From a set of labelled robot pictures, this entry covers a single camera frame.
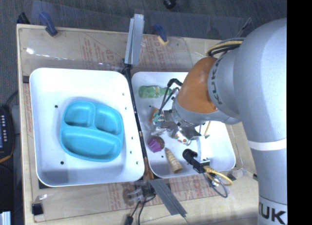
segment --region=metal bracket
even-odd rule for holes
[[[10,225],[11,224],[11,212],[4,211],[0,213],[0,225]]]
[[[198,158],[199,162],[208,160],[208,157],[206,157],[206,156],[203,157],[203,155],[202,155],[201,142],[203,141],[203,138],[207,139],[209,136],[210,135],[195,136],[192,138],[193,140],[196,140],[196,142],[197,142],[197,158]]]
[[[162,179],[150,180],[149,183],[161,198],[171,215],[180,214],[182,217],[186,217],[186,210]]]
[[[130,19],[125,64],[138,65],[144,29],[144,15],[135,14]]]

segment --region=black device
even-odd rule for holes
[[[191,149],[185,149],[182,153],[182,156],[199,174],[205,173],[204,166],[209,166],[210,164],[210,160],[206,160],[204,162],[197,161],[195,159],[195,157],[197,157],[197,152],[192,151]]]
[[[8,160],[13,153],[14,130],[9,111],[0,107],[0,163]]]

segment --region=wooden table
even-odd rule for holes
[[[40,67],[116,69],[124,57],[128,38],[127,33],[57,29],[59,36],[54,39],[45,32],[44,26],[17,25],[24,223],[122,225],[126,217],[133,212],[133,206],[120,208],[117,205],[115,207],[108,205],[107,208],[92,210],[99,205],[105,205],[106,200],[99,200],[97,193],[105,192],[107,186],[40,188],[36,176],[28,76]],[[180,37],[170,37],[170,40],[168,47],[161,47],[157,36],[143,35],[140,55],[142,66],[137,70],[149,71],[161,68],[164,71],[188,71],[204,56],[209,47],[218,42]],[[245,172],[229,187],[228,198],[209,196],[211,190],[208,187],[196,188],[194,185],[194,183],[203,184],[202,179],[189,178],[187,184],[190,187],[186,190],[193,197],[180,202],[187,211],[185,219],[180,215],[171,216],[162,202],[154,202],[144,208],[140,217],[141,223],[256,224],[258,184],[252,178],[255,167],[245,132],[241,123],[227,125],[227,129],[236,156],[235,169],[242,168]],[[123,191],[119,185],[109,187],[112,186],[118,191]],[[208,196],[200,193],[201,191],[208,193]],[[42,203],[43,214],[32,213],[33,203]],[[139,211],[134,215],[133,224],[137,222],[138,213]]]

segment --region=ice cream cone toy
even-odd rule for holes
[[[170,167],[174,173],[183,169],[182,164],[177,160],[172,151],[168,148],[165,148],[165,153],[167,156],[167,160],[169,161]]]

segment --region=cable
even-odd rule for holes
[[[169,90],[169,88],[171,87],[171,85],[172,85],[173,83],[176,83],[177,85],[182,86],[182,83],[181,83],[178,79],[170,79],[170,80],[169,80],[169,82],[167,83],[167,88],[166,88],[164,97],[163,97],[163,99],[162,99],[161,106],[160,106],[160,108],[159,108],[159,110],[158,110],[158,115],[161,114],[161,111],[162,111],[163,107],[165,106],[165,102],[166,102],[165,100],[166,100],[166,96],[167,96],[167,94],[168,94],[168,90]]]
[[[10,174],[13,174],[13,171],[6,165],[4,164],[0,164],[0,168],[4,168],[5,170],[7,170]]]
[[[222,195],[222,194],[215,188],[215,186],[213,185],[212,182],[216,182],[215,179],[213,179],[213,181],[211,181],[211,178],[208,178],[208,175],[206,175],[206,174],[205,174],[205,177],[206,177],[206,179],[207,179],[207,182],[208,182],[209,186],[210,186],[211,188],[213,188],[213,190],[214,190],[215,192],[217,192],[217,193],[218,193],[221,197],[223,197],[223,198],[227,198],[227,197],[228,197],[228,191],[226,190],[225,184],[221,181],[221,179],[220,179],[217,175],[214,175],[214,178],[217,178],[218,181],[220,182],[220,184],[222,185],[222,187],[223,187],[223,189],[224,189],[225,195]]]
[[[219,50],[216,50],[216,51],[214,51],[214,52],[211,52],[210,54],[209,54],[209,56],[211,56],[211,57],[214,57],[214,55],[215,54],[218,54],[218,53],[221,53],[221,52],[228,52],[228,51],[231,51],[231,50],[234,50],[234,49],[236,49],[236,48],[238,48],[238,45],[233,45],[233,46],[226,46],[226,48],[223,48],[223,49],[219,49]]]
[[[8,100],[5,102],[4,105],[8,105],[9,102],[15,97],[15,95],[18,94],[18,92],[19,92],[18,90],[15,91],[15,92],[13,92],[13,93],[10,95],[10,97],[8,98]]]
[[[226,179],[229,183],[228,184],[224,184],[225,186],[231,186],[233,184],[232,180],[230,178],[228,178],[226,175],[223,175],[222,173],[214,170],[213,168],[211,168],[210,166],[206,165],[204,166],[204,170],[206,172],[207,177],[212,180],[213,182],[216,182],[217,184],[221,184],[218,181],[215,181],[210,174],[216,174],[219,175],[220,177]]]
[[[225,42],[228,42],[228,41],[244,41],[244,39],[245,38],[230,38],[230,39],[222,40],[222,41],[220,41],[217,44],[225,43]]]
[[[152,199],[154,199],[155,197],[156,197],[156,194],[147,195],[147,196],[144,197],[144,201],[143,202],[141,202],[141,200],[139,200],[137,202],[137,204],[136,204],[136,207],[135,207],[134,211],[132,212],[132,215],[127,217],[125,225],[131,225],[132,224],[132,222],[133,222],[133,215],[135,214],[139,204],[142,204],[141,210],[140,210],[139,215],[138,215],[138,221],[137,221],[137,224],[140,225],[140,216],[141,216],[141,213],[142,213],[142,210],[143,210],[145,204],[147,202],[151,201]]]
[[[170,98],[172,97],[172,95],[173,95],[177,90],[179,90],[178,87],[176,87],[176,88],[174,88],[174,89],[172,90],[172,92],[170,93],[170,95],[167,97],[167,99],[166,99],[166,101],[165,101],[165,103],[164,103],[164,106],[166,105],[166,103],[170,100]]]
[[[204,136],[207,134],[210,124],[211,124],[211,121],[208,122],[208,125],[207,125],[207,128],[205,130]]]
[[[152,199],[154,199],[154,198],[156,197],[156,194],[152,195],[152,198],[150,198],[149,200],[146,200],[147,197],[148,197],[148,196],[144,197],[144,202],[143,202],[142,207],[141,207],[141,210],[140,210],[140,212],[139,212],[139,214],[138,214],[137,225],[140,225],[140,216],[141,216],[142,210],[143,210],[143,208],[144,208],[144,205],[145,205],[147,202],[149,202],[149,201],[151,201]]]
[[[222,41],[216,45],[214,45],[213,47],[209,48],[206,52],[206,56],[212,56],[211,55],[211,52],[213,50],[216,50],[216,49],[223,49],[223,48],[236,48],[236,47],[239,47],[241,44],[242,44],[243,40],[241,39],[233,39],[233,40],[228,40],[228,41]]]

